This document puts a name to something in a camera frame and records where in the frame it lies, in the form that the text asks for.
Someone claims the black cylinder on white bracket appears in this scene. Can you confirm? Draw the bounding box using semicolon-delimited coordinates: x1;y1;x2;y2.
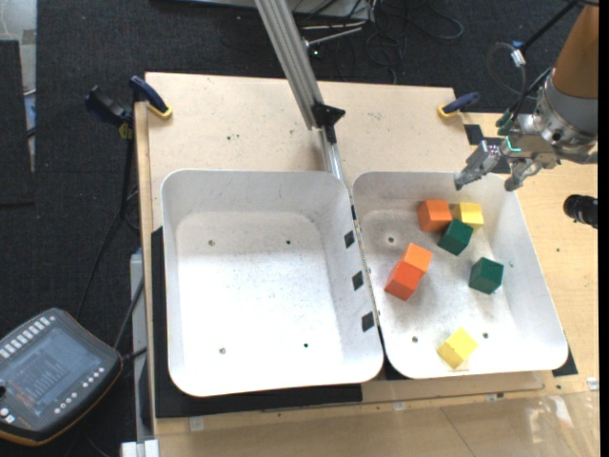
557;146;599;230

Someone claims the white plastic tray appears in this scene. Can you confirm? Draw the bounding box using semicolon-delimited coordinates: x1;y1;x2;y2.
351;170;570;381
160;168;385;398

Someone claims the green cube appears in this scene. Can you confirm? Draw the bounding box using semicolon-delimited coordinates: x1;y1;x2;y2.
467;256;505;296
437;219;475;257

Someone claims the yellow cube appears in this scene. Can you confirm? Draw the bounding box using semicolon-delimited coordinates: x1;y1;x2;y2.
436;327;480;370
451;201;485;230

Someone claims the pale wood board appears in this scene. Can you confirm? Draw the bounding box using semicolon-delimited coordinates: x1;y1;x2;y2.
144;71;547;418

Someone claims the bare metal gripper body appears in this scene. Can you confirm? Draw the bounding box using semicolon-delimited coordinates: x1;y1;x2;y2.
499;107;599;171

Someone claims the light orange cube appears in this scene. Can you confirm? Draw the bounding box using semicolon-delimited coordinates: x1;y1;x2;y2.
402;242;434;276

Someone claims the red-orange cube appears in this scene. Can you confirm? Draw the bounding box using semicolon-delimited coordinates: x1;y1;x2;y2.
383;260;425;302

